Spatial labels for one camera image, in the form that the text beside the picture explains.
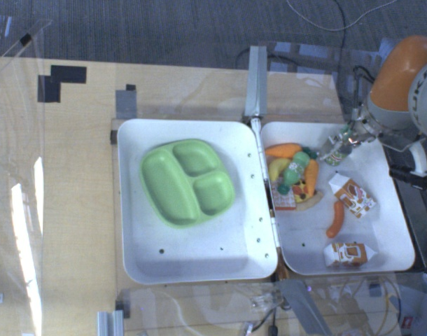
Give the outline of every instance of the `green divided tray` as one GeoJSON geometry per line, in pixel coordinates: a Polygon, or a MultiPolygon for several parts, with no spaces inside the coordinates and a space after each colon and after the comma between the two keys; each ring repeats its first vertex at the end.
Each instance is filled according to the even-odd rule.
{"type": "Polygon", "coordinates": [[[199,139],[169,143],[148,152],[140,177],[157,215],[174,228],[207,221],[228,210],[232,181],[209,144],[199,139]]]}

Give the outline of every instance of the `table surface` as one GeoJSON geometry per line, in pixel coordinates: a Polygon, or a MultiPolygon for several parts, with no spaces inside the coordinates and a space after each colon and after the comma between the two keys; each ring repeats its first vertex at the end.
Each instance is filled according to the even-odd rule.
{"type": "MultiPolygon", "coordinates": [[[[27,70],[30,65],[31,70],[36,68],[32,59],[22,63],[27,70]]],[[[50,74],[53,64],[87,67],[87,81],[62,83],[61,102],[44,106],[43,334],[95,335],[97,312],[112,312],[119,292],[113,151],[109,139],[111,121],[116,118],[116,90],[124,90],[126,84],[136,85],[139,114],[208,118],[229,111],[230,116],[239,118],[246,96],[247,71],[60,60],[44,61],[39,71],[50,74]]],[[[274,115],[290,106],[292,119],[304,115],[317,120],[320,104],[322,121],[342,122],[336,92],[323,87],[330,86],[330,78],[322,76],[322,87],[318,87],[309,82],[309,78],[318,76],[305,77],[308,76],[269,73],[268,101],[274,107],[274,115]]],[[[36,81],[37,77],[31,76],[31,85],[26,88],[34,91],[36,81]]],[[[12,298],[6,294],[0,308],[0,334],[19,335],[10,319],[2,317],[18,312],[12,298]]],[[[196,311],[186,309],[183,313],[196,311]]],[[[376,310],[375,314],[374,323],[380,323],[384,313],[376,310]]],[[[189,330],[179,328],[179,335],[218,334],[218,326],[208,325],[207,320],[203,325],[201,316],[187,317],[196,320],[196,326],[189,330]]],[[[389,314],[389,318],[395,317],[395,313],[389,314]]],[[[278,318],[283,318],[280,325],[289,321],[286,329],[290,335],[303,335],[293,312],[278,318]]],[[[223,325],[221,334],[237,335],[241,327],[241,322],[223,325]]],[[[138,331],[126,335],[137,335],[138,331]]],[[[148,335],[175,332],[163,328],[149,331],[148,335]]]]}

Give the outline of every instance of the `hot dog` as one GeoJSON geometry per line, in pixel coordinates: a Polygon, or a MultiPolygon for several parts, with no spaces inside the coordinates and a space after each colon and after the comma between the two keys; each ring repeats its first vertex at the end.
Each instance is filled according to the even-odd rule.
{"type": "Polygon", "coordinates": [[[333,223],[325,232],[325,234],[329,238],[334,238],[337,236],[344,222],[344,204],[340,200],[337,200],[333,204],[333,209],[335,210],[335,217],[333,218],[333,223]]]}

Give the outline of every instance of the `gray carpet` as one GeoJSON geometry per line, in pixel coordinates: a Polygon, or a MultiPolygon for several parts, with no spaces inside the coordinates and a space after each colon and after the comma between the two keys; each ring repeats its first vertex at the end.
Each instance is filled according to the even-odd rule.
{"type": "MultiPolygon", "coordinates": [[[[332,0],[291,1],[321,25],[342,26],[332,0]]],[[[390,0],[338,1],[350,22],[390,0]]],[[[44,57],[70,60],[233,67],[243,48],[262,41],[339,47],[343,37],[307,24],[285,0],[0,0],[0,15],[13,18],[0,49],[47,18],[44,57]]],[[[369,14],[346,31],[345,47],[378,51],[383,38],[411,34],[427,36],[427,0],[369,14]]]]}

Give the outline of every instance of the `chocolate milk carton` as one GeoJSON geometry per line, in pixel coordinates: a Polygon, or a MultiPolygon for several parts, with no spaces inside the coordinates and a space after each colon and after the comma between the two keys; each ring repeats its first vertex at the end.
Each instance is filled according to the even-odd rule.
{"type": "Polygon", "coordinates": [[[324,248],[326,266],[358,267],[367,263],[376,253],[362,243],[332,243],[324,248]]]}
{"type": "Polygon", "coordinates": [[[364,216],[374,205],[375,201],[353,179],[339,173],[328,182],[333,194],[357,217],[364,216]]]}

